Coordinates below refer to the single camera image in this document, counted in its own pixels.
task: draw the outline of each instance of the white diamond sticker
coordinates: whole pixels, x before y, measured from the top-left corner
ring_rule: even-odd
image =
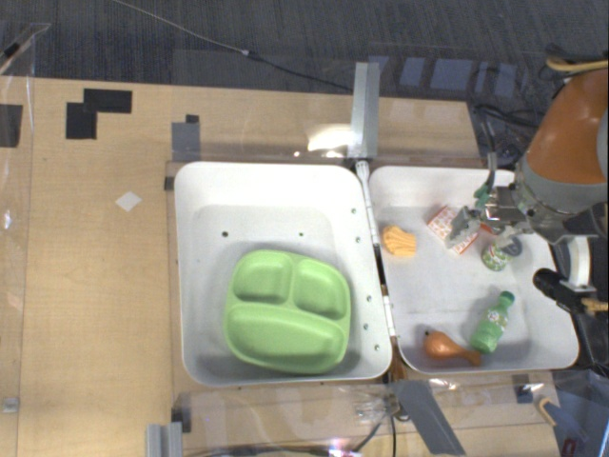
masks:
[[[141,201],[142,198],[136,195],[133,191],[128,191],[118,200],[116,200],[116,205],[118,205],[124,211],[132,211]]]

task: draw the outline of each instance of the bottle label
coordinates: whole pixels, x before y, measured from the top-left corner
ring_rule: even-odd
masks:
[[[493,309],[489,309],[486,312],[486,319],[490,323],[501,328],[501,332],[505,331],[505,327],[507,327],[507,317],[506,316],[501,315],[500,313],[498,313],[497,311],[495,311]]]

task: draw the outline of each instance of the plastic bottle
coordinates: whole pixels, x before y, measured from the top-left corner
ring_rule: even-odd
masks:
[[[484,313],[469,341],[475,350],[484,354],[495,351],[507,326],[507,309],[512,306],[514,299],[511,292],[503,291],[499,295],[498,303]]]

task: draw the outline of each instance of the bottle cap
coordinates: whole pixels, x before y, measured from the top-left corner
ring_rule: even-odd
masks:
[[[516,297],[510,291],[502,291],[499,295],[500,298],[503,298],[505,301],[508,301],[510,305],[514,303]]]

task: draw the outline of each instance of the metal bracket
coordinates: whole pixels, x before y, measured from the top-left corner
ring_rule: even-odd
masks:
[[[146,457],[183,457],[182,424],[148,425],[146,428]]]
[[[377,155],[380,90],[379,63],[357,63],[351,111],[353,141],[347,148],[347,157],[372,158]]]

